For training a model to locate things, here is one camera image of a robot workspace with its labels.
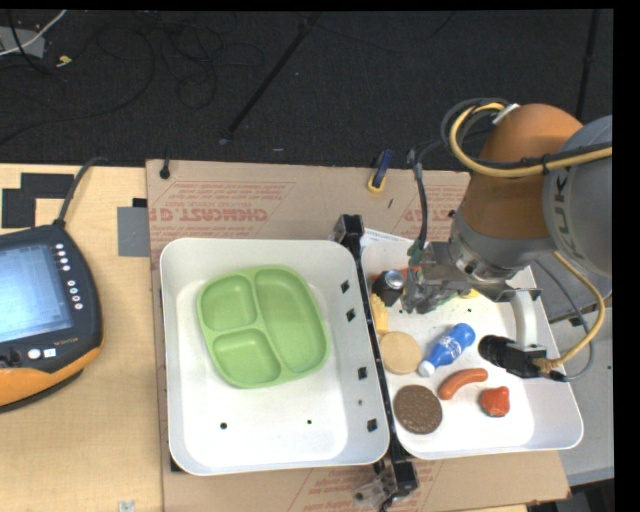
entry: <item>toy bottle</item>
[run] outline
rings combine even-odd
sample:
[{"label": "toy bottle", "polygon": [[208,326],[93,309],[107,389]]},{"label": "toy bottle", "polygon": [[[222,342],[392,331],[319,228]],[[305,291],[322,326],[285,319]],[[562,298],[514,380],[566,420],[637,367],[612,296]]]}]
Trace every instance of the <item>toy bottle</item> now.
[{"label": "toy bottle", "polygon": [[453,363],[462,351],[476,339],[473,328],[465,323],[459,323],[445,333],[434,345],[429,357],[418,366],[418,373],[423,377],[431,377],[436,368]]}]

